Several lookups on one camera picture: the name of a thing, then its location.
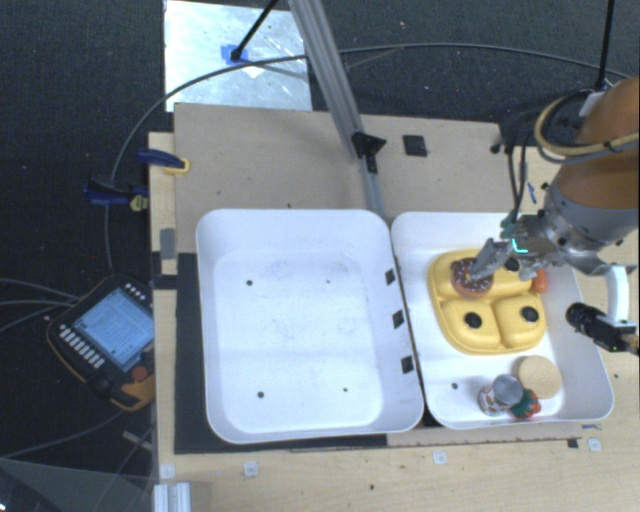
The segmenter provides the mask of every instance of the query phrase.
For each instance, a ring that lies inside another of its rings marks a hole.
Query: black floor
[[[597,66],[606,4],[326,0],[325,8],[340,48],[481,43]],[[638,74],[639,21],[640,2],[616,3],[612,70]],[[82,187],[89,176],[109,176],[127,133],[163,94],[162,27],[162,0],[0,2],[0,277],[83,295],[109,275],[103,210],[87,203]],[[345,57],[363,113],[500,122],[591,86],[597,76],[583,65],[495,49],[406,49],[363,62],[372,55]],[[323,108],[315,86],[312,92],[314,107]],[[170,116],[153,115],[118,177],[144,182],[134,151],[146,132],[170,128]],[[114,266],[147,280],[145,215],[114,207],[110,226]],[[0,284],[0,294],[0,329],[45,307],[5,302],[55,298],[9,284]],[[0,455],[82,432],[118,412],[60,364],[45,345],[46,326],[40,314],[0,332]],[[124,414],[85,437],[19,458],[113,472],[133,446],[122,432],[140,435],[150,421],[149,408]],[[144,475],[150,466],[148,452],[139,450],[121,470]]]

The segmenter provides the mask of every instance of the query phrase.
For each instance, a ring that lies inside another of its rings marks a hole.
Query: yellow cable
[[[543,149],[555,153],[556,155],[562,156],[582,156],[606,150],[615,153],[616,148],[638,140],[638,132],[635,132],[630,133],[629,135],[623,135],[622,137],[616,137],[615,139],[611,139],[605,142],[597,142],[594,144],[588,144],[586,146],[558,146],[556,144],[552,144],[544,137],[544,134],[542,133],[542,126],[544,125],[551,112],[555,110],[555,107],[558,105],[558,103],[564,101],[564,99],[565,98],[560,98],[551,103],[541,112],[541,114],[538,116],[538,119],[536,119],[536,124],[533,127],[533,134],[536,138],[536,142]]]

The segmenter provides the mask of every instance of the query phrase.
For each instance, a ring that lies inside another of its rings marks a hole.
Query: red emergency button
[[[131,377],[136,382],[142,382],[149,377],[149,370],[147,370],[144,366],[136,366],[131,370]]]

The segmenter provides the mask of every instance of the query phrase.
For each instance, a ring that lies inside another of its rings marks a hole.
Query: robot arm
[[[597,253],[638,228],[639,84],[640,80],[633,78],[609,89],[585,119],[573,146],[550,144],[541,131],[549,108],[541,114],[535,134],[543,156],[543,148],[551,148],[566,159],[546,188],[544,207],[537,214],[517,219],[517,213],[512,212],[503,222],[501,240],[487,240],[478,253],[471,279],[493,274],[509,259],[519,262],[522,280],[535,277],[538,269],[550,265],[568,264],[588,276],[605,277],[620,267],[605,263]],[[626,266],[625,271],[635,268]],[[610,288],[609,302],[615,301],[617,296]],[[635,334],[631,334],[635,325],[627,322],[621,330],[621,319],[615,317],[619,312],[614,315],[610,311],[607,316],[584,307],[587,309],[569,308],[571,325],[596,340],[602,338],[599,344],[608,350],[620,350],[624,345],[637,353],[637,336],[634,341]],[[591,320],[582,325],[586,319]]]

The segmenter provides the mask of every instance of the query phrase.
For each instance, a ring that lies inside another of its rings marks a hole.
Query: blue screen
[[[78,318],[73,326],[125,371],[153,340],[151,315],[119,288]]]

